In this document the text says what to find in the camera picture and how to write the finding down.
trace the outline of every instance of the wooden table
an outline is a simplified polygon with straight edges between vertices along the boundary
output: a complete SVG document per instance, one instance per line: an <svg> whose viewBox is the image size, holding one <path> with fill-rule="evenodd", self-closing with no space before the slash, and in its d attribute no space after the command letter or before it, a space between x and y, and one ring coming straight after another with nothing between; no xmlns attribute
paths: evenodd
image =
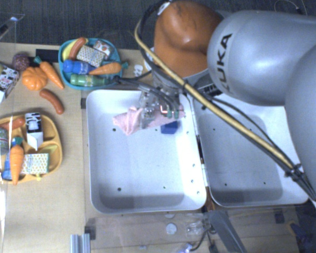
<svg viewBox="0 0 316 253"><path fill-rule="evenodd" d="M58 50L59 46L0 43L0 61L10 65L14 54L35 56L37 48ZM139 51L119 53L122 61L129 62L124 76L133 76L135 64L144 66ZM62 165L40 182L18 186L0 183L0 252L69 252L70 235L83 234L85 226L95 227L92 252L176 252L187 241L198 241L199 236L187 235L186 225L197 222L200 213L104 216L92 207L86 113L81 109L81 99L88 92L69 87L60 90L52 82L47 88L63 102L62 115L57 115L49 102L38 92L26 89L21 81L0 104L0 118L26 112L46 114L56 124L63 146ZM283 211L286 222L297 220L293 208ZM296 240L286 226L274 223L272 210L235 211L232 219L249 252L298 252ZM170 222L177 226L174 235L166 233ZM219 251L225 252L219 237L212 238ZM208 252L207 241L197 252Z"/></svg>

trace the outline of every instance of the plastic bottle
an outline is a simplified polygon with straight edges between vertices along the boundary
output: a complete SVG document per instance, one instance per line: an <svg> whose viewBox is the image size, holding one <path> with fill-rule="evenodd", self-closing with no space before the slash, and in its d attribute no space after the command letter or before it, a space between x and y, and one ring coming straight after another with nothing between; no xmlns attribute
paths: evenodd
<svg viewBox="0 0 316 253"><path fill-rule="evenodd" d="M100 78L93 75L78 75L72 74L70 77L70 83L72 85L93 87L93 86L104 86L111 83L109 78Z"/></svg>
<svg viewBox="0 0 316 253"><path fill-rule="evenodd" d="M96 69L87 62L65 60L63 62L63 71L65 73L75 73L80 75L88 74L91 70Z"/></svg>

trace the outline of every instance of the blue bowl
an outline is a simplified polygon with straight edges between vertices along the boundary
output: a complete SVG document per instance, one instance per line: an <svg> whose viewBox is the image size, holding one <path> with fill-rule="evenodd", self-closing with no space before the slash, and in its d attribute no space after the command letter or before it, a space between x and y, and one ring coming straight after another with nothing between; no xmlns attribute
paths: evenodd
<svg viewBox="0 0 316 253"><path fill-rule="evenodd" d="M111 56L109 57L109 59L107 61L103 61L102 62L102 65L104 64L108 64L110 62L121 62L121 58L120 58L120 55L118 54L118 51L117 49L115 48L115 46L107 41L107 40L103 40L103 39L100 39L100 38L88 38L88 42L86 43L87 46L89 47L92 47L95 42L97 40L100 40L100 41L103 41L105 42L106 44L110 45L112 48L114 48L114 51L112 52ZM62 51L64 48L66 48L70 42L72 42L74 40L69 40L69 41L66 41L65 43L63 43L60 47L60 49L58 50L58 63L60 65L60 74L61 74L61 77L62 77L62 80L63 82L73 88L73 89L77 89L77 90L97 90L97 89L104 89L104 88L107 88L107 87L111 87L111 86L114 86L115 83L112 83L112 84L108 84L108 85L104 85L104 86L93 86L93 87L84 87L84 86L77 86L77 85L72 85L70 83L70 77L72 75L72 73L65 73L63 72L63 61L62 61ZM119 76L119 77L122 77L122 74L123 74L123 70L119 71L118 73L116 74L108 74L108 75L103 75L103 77L114 77L114 76Z"/></svg>

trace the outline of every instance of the blue bottle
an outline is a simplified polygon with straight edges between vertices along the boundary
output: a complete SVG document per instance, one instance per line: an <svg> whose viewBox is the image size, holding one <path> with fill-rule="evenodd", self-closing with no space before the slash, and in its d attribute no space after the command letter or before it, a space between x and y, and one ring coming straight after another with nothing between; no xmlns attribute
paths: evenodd
<svg viewBox="0 0 316 253"><path fill-rule="evenodd" d="M65 60L63 62L63 71L65 73L75 73L79 75L87 75L91 70L94 70L95 67L91 66L87 62L82 61L72 61Z"/></svg>

